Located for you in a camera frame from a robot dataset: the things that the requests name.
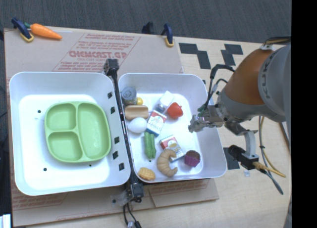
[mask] red tomato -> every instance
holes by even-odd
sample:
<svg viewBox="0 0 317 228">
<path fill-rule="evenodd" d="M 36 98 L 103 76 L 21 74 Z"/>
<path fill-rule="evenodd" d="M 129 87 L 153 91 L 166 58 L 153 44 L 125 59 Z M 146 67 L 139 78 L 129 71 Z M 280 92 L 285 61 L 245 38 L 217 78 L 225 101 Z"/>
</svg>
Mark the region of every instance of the red tomato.
<svg viewBox="0 0 317 228">
<path fill-rule="evenodd" d="M 178 118 L 183 115 L 182 106 L 178 105 L 176 102 L 173 102 L 167 109 L 168 114 L 171 118 Z"/>
</svg>

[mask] purple cupcake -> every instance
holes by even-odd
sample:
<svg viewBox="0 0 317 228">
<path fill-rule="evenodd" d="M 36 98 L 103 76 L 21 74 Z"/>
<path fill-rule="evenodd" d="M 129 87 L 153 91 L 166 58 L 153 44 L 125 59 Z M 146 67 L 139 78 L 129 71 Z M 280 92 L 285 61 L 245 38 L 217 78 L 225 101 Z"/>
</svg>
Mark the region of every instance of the purple cupcake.
<svg viewBox="0 0 317 228">
<path fill-rule="evenodd" d="M 185 154 L 185 164 L 191 167 L 196 167 L 200 162 L 200 154 L 197 151 L 190 150 Z"/>
</svg>

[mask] carrot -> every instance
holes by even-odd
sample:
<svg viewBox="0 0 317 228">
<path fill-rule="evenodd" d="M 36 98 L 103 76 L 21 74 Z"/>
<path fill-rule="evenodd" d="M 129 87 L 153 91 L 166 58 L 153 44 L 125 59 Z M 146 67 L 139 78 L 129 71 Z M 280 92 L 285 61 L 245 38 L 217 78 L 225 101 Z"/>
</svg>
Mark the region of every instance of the carrot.
<svg viewBox="0 0 317 228">
<path fill-rule="evenodd" d="M 34 23 L 30 26 L 30 28 L 32 33 L 35 35 L 48 37 L 48 38 L 54 38 L 54 39 L 62 39 L 62 36 L 60 36 L 59 34 L 55 33 L 53 30 L 41 24 Z"/>
</svg>

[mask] table surface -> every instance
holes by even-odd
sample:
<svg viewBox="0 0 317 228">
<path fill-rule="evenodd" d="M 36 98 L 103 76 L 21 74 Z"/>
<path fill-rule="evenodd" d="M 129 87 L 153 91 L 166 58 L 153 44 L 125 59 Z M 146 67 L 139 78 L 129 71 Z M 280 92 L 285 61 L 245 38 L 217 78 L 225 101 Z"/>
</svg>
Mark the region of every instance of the table surface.
<svg viewBox="0 0 317 228">
<path fill-rule="evenodd" d="M 174 37 L 174 46 L 177 47 L 178 56 L 181 61 L 183 73 L 194 74 L 206 82 L 209 87 L 210 67 L 217 63 L 233 63 L 237 65 L 253 50 L 258 49 L 261 44 L 219 41 L 208 39 L 193 39 Z M 12 74 L 12 65 L 6 54 L 6 72 Z M 229 80 L 231 73 L 221 71 L 216 78 Z M 258 117 L 242 124 L 246 129 L 258 130 Z M 281 124 L 269 119 L 263 124 L 263 143 L 265 152 L 271 163 L 280 172 L 286 175 L 285 178 L 273 174 L 275 180 L 281 186 L 284 194 L 281 195 L 272 180 L 257 170 L 246 170 L 240 166 L 239 169 L 230 169 L 219 177 L 214 178 L 219 194 L 219 199 L 198 203 L 182 204 L 169 207 L 160 207 L 148 210 L 133 211 L 134 217 L 142 227 L 213 227 L 213 228 L 240 228 L 240 227 L 283 227 L 288 211 L 291 196 L 291 156 L 288 149 L 288 142 L 285 139 L 285 132 Z M 218 128 L 223 147 L 232 144 L 245 148 L 244 137 L 235 136 L 225 127 Z M 256 135 L 256 153 L 260 156 L 259 136 Z M 58 221 L 46 224 L 31 225 L 37 228 L 66 228 L 66 227 L 126 227 L 122 213 L 87 217 L 81 219 Z"/>
</svg>

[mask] green plate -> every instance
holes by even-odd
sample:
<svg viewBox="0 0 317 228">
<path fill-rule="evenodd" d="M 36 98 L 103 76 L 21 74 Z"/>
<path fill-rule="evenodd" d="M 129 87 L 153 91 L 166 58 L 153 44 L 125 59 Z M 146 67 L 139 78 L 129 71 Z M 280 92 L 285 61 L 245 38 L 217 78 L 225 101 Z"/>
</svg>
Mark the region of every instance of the green plate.
<svg viewBox="0 0 317 228">
<path fill-rule="evenodd" d="M 91 102 L 61 102 L 49 107 L 45 136 L 49 152 L 62 162 L 99 160 L 111 149 L 106 114 Z"/>
</svg>

